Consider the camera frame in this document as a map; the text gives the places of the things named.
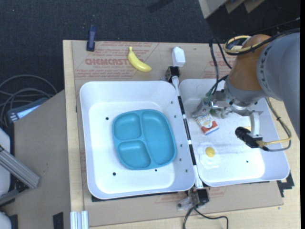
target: blue plate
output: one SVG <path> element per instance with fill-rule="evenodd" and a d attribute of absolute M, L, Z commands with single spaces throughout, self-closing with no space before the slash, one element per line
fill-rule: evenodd
<path fill-rule="evenodd" d="M 162 167 L 176 156 L 171 126 L 165 115 L 156 110 L 120 114 L 112 123 L 112 135 L 119 160 L 129 169 Z"/>

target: wire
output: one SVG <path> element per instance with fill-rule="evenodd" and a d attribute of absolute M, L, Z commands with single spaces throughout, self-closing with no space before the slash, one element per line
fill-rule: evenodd
<path fill-rule="evenodd" d="M 221 79 L 219 79 L 219 72 L 218 72 L 218 64 L 217 64 L 217 61 L 216 61 L 216 58 L 215 58 L 215 55 L 214 55 L 214 50 L 213 50 L 213 40 L 216 41 L 219 49 L 220 49 L 220 52 L 221 52 L 221 55 L 224 59 L 224 62 L 225 64 L 230 68 L 232 69 L 231 65 L 228 63 L 228 61 L 226 60 L 225 58 L 225 55 L 224 55 L 224 51 L 219 43 L 219 41 L 213 37 L 211 40 L 210 40 L 210 43 L 209 43 L 209 47 L 210 47 L 210 52 L 211 52 L 211 56 L 212 56 L 212 60 L 213 60 L 213 63 L 214 63 L 214 66 L 215 66 L 215 74 L 216 74 L 216 83 L 214 84 L 214 86 L 210 89 L 210 91 L 212 92 L 212 95 L 215 94 L 216 90 L 217 90 L 217 86 L 218 86 L 218 83 L 224 79 L 227 78 L 227 75 Z"/>
<path fill-rule="evenodd" d="M 213 40 L 210 41 L 209 47 L 210 47 L 211 56 L 212 56 L 212 59 L 213 59 L 213 62 L 214 62 L 215 74 L 216 74 L 216 86 L 215 86 L 215 89 L 214 89 L 214 91 L 212 93 L 212 95 L 214 95 L 215 92 L 216 92 L 217 86 L 218 86 L 219 73 L 218 73 L 218 64 L 217 64 L 217 61 L 215 59 L 214 50 L 213 50 L 213 43 L 212 42 L 213 42 Z"/>
<path fill-rule="evenodd" d="M 224 77 L 220 78 L 220 79 L 218 80 L 218 82 L 215 83 L 215 84 L 211 87 L 210 92 L 212 92 L 214 88 L 217 89 L 218 83 L 221 82 L 221 81 L 225 81 L 225 80 L 227 79 L 228 76 L 229 76 L 229 75 L 227 74 L 227 75 L 225 75 Z"/>
<path fill-rule="evenodd" d="M 2 83 L 0 84 L 0 88 L 1 88 L 4 84 L 6 84 L 7 82 L 9 82 L 9 81 L 11 81 L 11 80 L 14 80 L 14 79 L 16 79 L 16 78 L 22 78 L 22 77 L 26 77 L 26 78 L 36 78 L 36 79 L 38 79 L 38 80 L 41 80 L 41 81 L 45 82 L 46 84 L 48 84 L 48 85 L 53 89 L 53 91 L 55 92 L 55 94 L 57 94 L 56 88 L 55 88 L 49 81 L 47 81 L 46 79 L 44 79 L 44 78 L 42 78 L 42 77 L 40 77 L 40 76 L 36 76 L 36 75 L 32 75 L 32 74 L 22 74 L 22 75 L 13 76 L 13 77 L 11 77 L 11 78 L 5 80 L 4 82 L 2 82 Z M 5 92 L 5 91 L 1 91 L 1 90 L 0 90 L 0 93 L 1 93 L 1 94 L 4 94 L 4 95 L 7 95 L 7 96 L 12 96 L 12 95 L 13 95 L 13 94 L 11 94 L 11 93 L 8 93 L 8 92 Z M 32 96 L 37 96 L 37 95 L 23 95 L 22 97 L 32 97 Z"/>
<path fill-rule="evenodd" d="M 44 91 L 41 91 L 41 90 L 38 90 L 36 88 L 24 88 L 22 90 L 19 90 L 18 92 L 12 94 L 7 100 L 6 102 L 3 104 L 3 107 L 2 107 L 2 110 L 1 110 L 1 113 L 0 113 L 0 125 L 1 127 L 3 127 L 4 125 L 6 125 L 6 123 L 3 121 L 4 119 L 4 111 L 5 111 L 5 108 L 6 106 L 9 104 L 10 101 L 12 101 L 12 99 L 14 99 L 18 94 L 20 93 L 23 93 L 23 92 L 39 92 L 43 95 L 45 95 L 46 97 L 48 98 L 51 98 L 51 95 L 45 93 Z"/>
<path fill-rule="evenodd" d="M 220 53 L 221 53 L 221 55 L 222 55 L 222 57 L 223 57 L 223 59 L 224 59 L 225 64 L 226 64 L 230 69 L 232 69 L 232 66 L 228 63 L 227 59 L 225 58 L 223 48 L 221 47 L 219 41 L 218 41 L 215 37 L 213 37 L 212 40 L 215 40 L 215 41 L 216 41 L 216 43 L 217 43 L 217 45 L 218 45 L 218 47 L 219 47 Z"/>
<path fill-rule="evenodd" d="M 295 18 L 294 20 L 287 21 L 287 22 L 284 22 L 284 23 L 281 23 L 281 24 L 277 24 L 277 25 L 274 25 L 274 26 L 270 26 L 270 27 L 268 27 L 268 28 L 265 28 L 265 29 L 262 29 L 262 30 L 259 30 L 259 31 L 252 32 L 252 33 L 250 33 L 249 35 L 255 35 L 255 34 L 260 33 L 260 32 L 262 32 L 262 31 L 267 31 L 267 30 L 269 30 L 269 29 L 273 29 L 273 28 L 275 28 L 275 27 L 283 26 L 283 25 L 286 25 L 286 24 L 289 24 L 289 23 L 292 23 L 292 22 L 295 22 L 295 21 L 299 21 L 299 20 L 301 20 L 301 17 Z"/>
<path fill-rule="evenodd" d="M 200 213 L 197 209 L 196 209 L 197 205 L 194 206 L 194 207 L 191 207 L 189 209 L 189 211 L 186 213 L 185 217 L 184 217 L 184 220 L 183 220 L 183 229 L 185 229 L 185 225 L 186 225 L 186 221 L 188 219 L 188 217 L 190 216 L 192 210 L 195 210 L 199 215 L 201 215 L 202 217 L 204 218 L 207 218 L 207 219 L 226 219 L 226 229 L 229 229 L 229 219 L 227 216 L 219 216 L 219 217 L 208 217 L 208 216 L 205 216 L 204 214 Z"/>
<path fill-rule="evenodd" d="M 22 75 L 13 76 L 13 77 L 3 81 L 0 84 L 0 88 L 2 88 L 8 82 L 10 82 L 12 80 L 15 80 L 15 79 L 18 79 L 18 78 L 35 78 L 35 79 L 38 79 L 40 81 L 43 81 L 47 85 L 49 85 L 51 87 L 51 89 L 55 92 L 55 94 L 57 94 L 56 88 L 49 81 L 45 80 L 42 77 L 39 77 L 39 76 L 36 76 L 36 75 L 31 75 L 31 74 L 22 74 Z M 36 94 L 23 94 L 25 92 L 36 92 Z M 17 91 L 16 93 L 8 93 L 6 91 L 1 91 L 0 90 L 0 94 L 8 96 L 8 99 L 4 103 L 0 104 L 0 107 L 1 107 L 1 112 L 0 112 L 0 127 L 7 126 L 6 122 L 5 122 L 5 114 L 4 113 L 5 113 L 5 109 L 7 108 L 8 104 L 10 104 L 10 109 L 12 109 L 14 103 L 31 103 L 32 102 L 30 100 L 20 100 L 20 99 L 19 100 L 15 100 L 16 97 L 17 98 L 21 98 L 21 97 L 22 98 L 27 98 L 27 97 L 46 96 L 47 98 L 51 98 L 51 97 L 54 96 L 52 94 L 48 94 L 48 93 L 46 93 L 44 91 L 41 91 L 39 89 L 32 88 L 32 87 L 21 89 L 21 90 Z"/>
<path fill-rule="evenodd" d="M 278 152 L 278 151 L 284 151 L 290 148 L 291 146 L 291 131 L 289 130 L 289 128 L 286 126 L 286 124 L 281 120 L 281 117 L 277 114 L 277 112 L 275 111 L 275 109 L 273 108 L 270 99 L 266 98 L 266 102 L 271 110 L 271 112 L 273 113 L 273 115 L 276 117 L 276 120 L 281 124 L 282 128 L 284 129 L 284 131 L 286 132 L 286 134 L 288 135 L 288 138 L 286 139 L 281 139 L 281 140 L 276 140 L 276 141 L 270 141 L 270 142 L 263 142 L 263 141 L 257 141 L 257 143 L 260 145 L 260 147 L 265 150 L 265 151 L 269 151 L 269 152 Z M 283 142 L 289 142 L 288 146 L 285 148 L 279 148 L 279 149 L 270 149 L 267 148 L 267 145 L 272 145 L 272 144 L 277 144 L 277 143 L 283 143 Z"/>
<path fill-rule="evenodd" d="M 285 36 L 285 35 L 289 35 L 292 33 L 297 33 L 300 32 L 300 28 L 296 28 L 296 29 L 291 29 L 291 30 L 287 30 L 284 31 L 282 33 L 276 34 L 260 43 L 257 43 L 255 45 L 252 45 L 250 47 L 245 47 L 245 48 L 241 48 L 241 49 L 228 49 L 228 45 L 231 44 L 232 42 L 239 40 L 239 39 L 248 39 L 250 36 L 246 36 L 246 35 L 242 35 L 242 36 L 237 36 L 237 37 L 233 37 L 231 39 L 229 39 L 225 44 L 224 44 L 224 51 L 228 54 L 228 55 L 240 55 L 240 54 L 245 54 L 248 52 L 254 52 L 255 49 L 263 46 L 266 43 L 269 43 L 273 40 L 275 40 L 276 38 Z"/>

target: yellow banana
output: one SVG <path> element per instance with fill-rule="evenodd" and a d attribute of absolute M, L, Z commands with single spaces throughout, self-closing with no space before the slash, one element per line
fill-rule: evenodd
<path fill-rule="evenodd" d="M 136 68 L 139 71 L 149 72 L 152 70 L 152 68 L 149 65 L 143 63 L 138 59 L 138 57 L 132 51 L 132 47 L 129 47 L 128 61 L 132 64 L 134 68 Z"/>

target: toy kitchen sink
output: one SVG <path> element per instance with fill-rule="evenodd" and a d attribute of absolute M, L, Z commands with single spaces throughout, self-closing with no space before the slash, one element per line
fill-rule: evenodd
<path fill-rule="evenodd" d="M 225 119 L 214 117 L 219 128 L 208 135 L 190 117 L 213 84 L 214 80 L 209 79 L 180 83 L 189 140 L 171 83 L 85 83 L 80 101 L 91 194 L 114 199 L 186 191 L 196 179 L 204 186 L 218 187 L 286 178 L 289 165 L 284 152 L 250 148 L 236 137 L 238 126 L 251 126 L 249 117 L 235 113 Z M 278 139 L 265 100 L 259 101 L 255 110 L 263 111 L 261 134 Z M 207 147 L 214 151 L 213 157 L 207 154 Z"/>

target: dark floor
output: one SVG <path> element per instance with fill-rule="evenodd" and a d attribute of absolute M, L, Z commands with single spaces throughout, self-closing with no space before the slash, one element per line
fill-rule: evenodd
<path fill-rule="evenodd" d="M 63 84 L 62 40 L 87 40 L 91 24 L 96 40 L 142 42 L 225 41 L 300 17 L 300 0 L 266 0 L 247 13 L 243 5 L 228 14 L 225 6 L 204 19 L 198 0 L 0 0 L 0 84 L 20 74 Z M 300 21 L 262 31 L 300 27 Z M 48 90 L 35 79 L 18 78 L 0 90 L 14 93 L 25 87 Z M 0 104 L 7 99 L 0 94 Z"/>

